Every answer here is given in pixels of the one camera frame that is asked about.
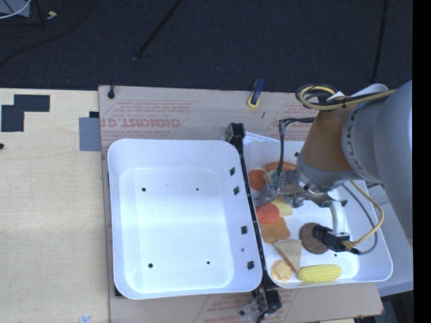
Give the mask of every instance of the dark background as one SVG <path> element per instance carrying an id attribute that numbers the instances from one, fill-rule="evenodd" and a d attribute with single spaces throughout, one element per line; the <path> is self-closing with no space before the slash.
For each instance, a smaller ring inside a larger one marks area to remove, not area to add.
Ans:
<path id="1" fill-rule="evenodd" d="M 385 0 L 183 0 L 133 61 L 176 1 L 33 0 L 29 17 L 0 19 L 0 87 L 249 90 L 263 78 L 269 92 L 352 94 L 412 78 L 413 0 L 389 0 L 385 18 Z"/>

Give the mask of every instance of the cardboard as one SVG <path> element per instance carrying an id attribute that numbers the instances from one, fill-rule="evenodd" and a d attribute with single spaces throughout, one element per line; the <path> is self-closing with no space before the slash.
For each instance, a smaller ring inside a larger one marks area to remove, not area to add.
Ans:
<path id="1" fill-rule="evenodd" d="M 238 308 L 253 299 L 251 293 L 138 301 L 115 295 L 106 153 L 112 142 L 124 138 L 221 139 L 231 122 L 243 123 L 247 132 L 278 139 L 279 119 L 314 117 L 317 112 L 304 108 L 294 94 L 281 92 L 262 92 L 259 106 L 251 109 L 247 106 L 251 92 L 116 86 L 111 99 L 109 90 L 109 86 L 99 87 L 111 322 L 247 322 L 238 315 Z M 305 140 L 309 127 L 291 124 L 286 140 Z M 279 289 L 279 295 L 282 307 L 265 322 L 316 322 L 383 312 L 375 283 Z"/>

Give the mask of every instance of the yellow cable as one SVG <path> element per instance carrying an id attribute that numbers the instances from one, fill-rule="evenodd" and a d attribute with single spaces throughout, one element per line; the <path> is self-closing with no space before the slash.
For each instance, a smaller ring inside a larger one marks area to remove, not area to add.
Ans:
<path id="1" fill-rule="evenodd" d="M 316 110 L 334 110 L 338 108 L 345 108 L 346 106 L 350 106 L 353 104 L 358 104 L 361 102 L 369 102 L 371 100 L 376 100 L 379 98 L 390 96 L 395 91 L 394 89 L 392 89 L 389 91 L 380 92 L 378 94 L 373 94 L 371 96 L 366 96 L 362 98 L 361 96 L 358 96 L 357 99 L 351 100 L 349 102 L 342 102 L 334 105 L 322 106 L 319 104 L 310 103 L 309 101 L 304 99 L 304 94 L 310 91 L 311 89 L 320 89 L 320 90 L 329 92 L 330 94 L 334 94 L 335 92 L 333 89 L 329 89 L 328 87 L 325 87 L 325 86 L 308 86 L 300 90 L 298 93 L 298 99 L 300 100 L 300 102 L 303 103 L 305 106 L 308 106 L 309 108 L 316 109 Z"/>
<path id="2" fill-rule="evenodd" d="M 368 233 L 364 234 L 361 238 L 359 238 L 358 240 L 356 240 L 355 242 L 351 242 L 349 240 L 346 240 L 344 242 L 342 242 L 345 247 L 350 250 L 352 249 L 354 246 L 357 246 L 359 243 L 362 243 L 365 239 L 367 239 L 368 237 L 370 237 L 374 232 L 377 231 L 377 229 L 382 225 L 383 223 L 383 219 L 385 218 L 385 213 L 383 212 L 382 207 L 376 202 L 374 201 L 369 195 L 367 195 L 354 181 L 350 181 L 354 187 L 362 194 L 364 195 L 374 206 L 377 207 L 377 209 L 380 212 L 380 219 L 378 220 L 378 223 L 374 226 L 373 229 L 371 229 L 371 231 L 369 231 Z"/>

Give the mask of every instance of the yellow corn cob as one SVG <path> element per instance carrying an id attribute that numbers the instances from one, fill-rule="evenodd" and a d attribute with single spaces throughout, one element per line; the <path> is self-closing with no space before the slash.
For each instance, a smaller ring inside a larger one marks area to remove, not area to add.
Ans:
<path id="1" fill-rule="evenodd" d="M 337 264 L 303 266 L 297 275 L 300 280 L 307 283 L 319 283 L 339 278 L 341 276 L 341 267 Z"/>

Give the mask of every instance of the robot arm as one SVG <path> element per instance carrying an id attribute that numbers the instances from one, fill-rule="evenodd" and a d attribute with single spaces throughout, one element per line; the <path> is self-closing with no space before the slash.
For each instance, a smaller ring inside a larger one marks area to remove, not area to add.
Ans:
<path id="1" fill-rule="evenodd" d="M 295 179 L 313 194 L 347 180 L 382 184 L 412 244 L 412 81 L 383 98 L 319 111 L 298 155 Z"/>

